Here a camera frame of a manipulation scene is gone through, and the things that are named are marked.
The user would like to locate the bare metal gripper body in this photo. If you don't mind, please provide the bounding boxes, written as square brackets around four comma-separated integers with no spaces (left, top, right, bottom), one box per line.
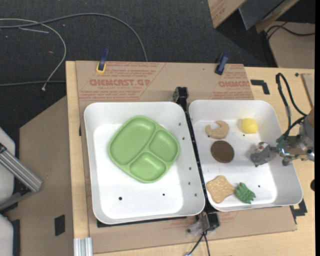
[276,134,316,162]

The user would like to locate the small red and white can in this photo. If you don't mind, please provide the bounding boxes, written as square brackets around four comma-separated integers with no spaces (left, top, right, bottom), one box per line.
[254,141,271,154]

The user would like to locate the white plastic tray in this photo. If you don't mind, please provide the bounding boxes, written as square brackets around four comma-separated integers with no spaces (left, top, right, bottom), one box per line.
[187,99,304,212]
[83,100,207,225]

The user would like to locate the yellow toy lemon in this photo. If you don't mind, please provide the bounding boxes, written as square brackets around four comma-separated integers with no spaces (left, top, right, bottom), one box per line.
[240,117,259,134]

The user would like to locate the brown round toy biscuit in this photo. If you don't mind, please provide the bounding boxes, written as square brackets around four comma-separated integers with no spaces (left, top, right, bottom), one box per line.
[210,139,235,164]

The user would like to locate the green toy leafy vegetable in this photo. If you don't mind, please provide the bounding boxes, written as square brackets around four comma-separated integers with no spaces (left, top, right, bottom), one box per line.
[233,181,257,205]

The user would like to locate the tan toy croissant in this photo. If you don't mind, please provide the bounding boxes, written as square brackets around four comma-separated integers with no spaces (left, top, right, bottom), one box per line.
[204,120,230,140]

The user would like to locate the tan toy bread slice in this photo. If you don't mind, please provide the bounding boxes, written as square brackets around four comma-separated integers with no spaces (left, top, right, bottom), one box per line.
[205,175,236,204]

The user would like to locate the thin black rod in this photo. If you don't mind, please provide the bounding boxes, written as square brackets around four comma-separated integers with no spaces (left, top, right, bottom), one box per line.
[180,99,210,215]

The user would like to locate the green divided plate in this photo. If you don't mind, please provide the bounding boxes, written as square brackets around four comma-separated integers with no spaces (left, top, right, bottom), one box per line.
[107,115,181,184]

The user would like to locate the brown cardboard board red print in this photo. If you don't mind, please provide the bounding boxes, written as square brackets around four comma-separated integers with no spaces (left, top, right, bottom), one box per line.
[65,60,298,255]

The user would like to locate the black block with thin wires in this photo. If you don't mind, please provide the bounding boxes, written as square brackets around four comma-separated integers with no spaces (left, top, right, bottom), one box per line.
[172,86,189,105]
[185,212,221,236]

